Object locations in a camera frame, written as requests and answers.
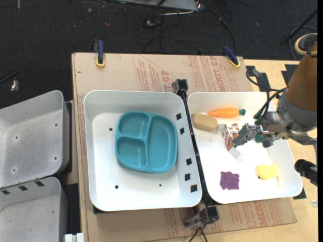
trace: blue clamp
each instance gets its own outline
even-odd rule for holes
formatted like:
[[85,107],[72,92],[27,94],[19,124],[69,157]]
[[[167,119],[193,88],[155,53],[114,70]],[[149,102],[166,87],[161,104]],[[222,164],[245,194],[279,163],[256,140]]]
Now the blue clamp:
[[97,47],[98,47],[97,48],[98,55],[95,58],[96,59],[96,65],[98,67],[102,68],[105,65],[104,53],[103,53],[103,40],[98,41],[98,46]]
[[240,67],[240,63],[237,59],[237,56],[233,53],[231,49],[225,46],[223,49],[223,54],[229,58],[229,63],[232,64],[235,68]]

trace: cardboard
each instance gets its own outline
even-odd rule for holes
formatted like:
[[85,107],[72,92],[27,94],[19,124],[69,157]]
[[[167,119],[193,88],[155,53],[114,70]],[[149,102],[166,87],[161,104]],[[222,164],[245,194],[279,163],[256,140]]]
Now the cardboard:
[[[194,230],[185,228],[184,220],[194,213],[192,209],[94,213],[88,191],[84,96],[92,90],[170,91],[176,79],[187,79],[189,93],[252,91],[245,78],[244,60],[240,58],[239,61],[241,67],[236,69],[225,56],[105,54],[105,67],[98,68],[94,53],[72,55],[81,224],[86,241],[135,242],[191,236]],[[124,203],[131,203],[131,198],[125,198]],[[206,234],[296,222],[289,198],[219,205],[217,208],[220,220],[207,225]]]

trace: orange carrot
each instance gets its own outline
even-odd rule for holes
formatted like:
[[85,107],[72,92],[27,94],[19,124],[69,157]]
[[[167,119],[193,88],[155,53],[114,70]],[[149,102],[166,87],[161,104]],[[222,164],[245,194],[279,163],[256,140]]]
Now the orange carrot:
[[227,107],[227,108],[221,108],[218,110],[214,110],[208,113],[210,116],[217,116],[217,117],[225,117],[225,118],[235,118],[238,115],[244,115],[246,113],[246,110],[238,110],[235,107]]

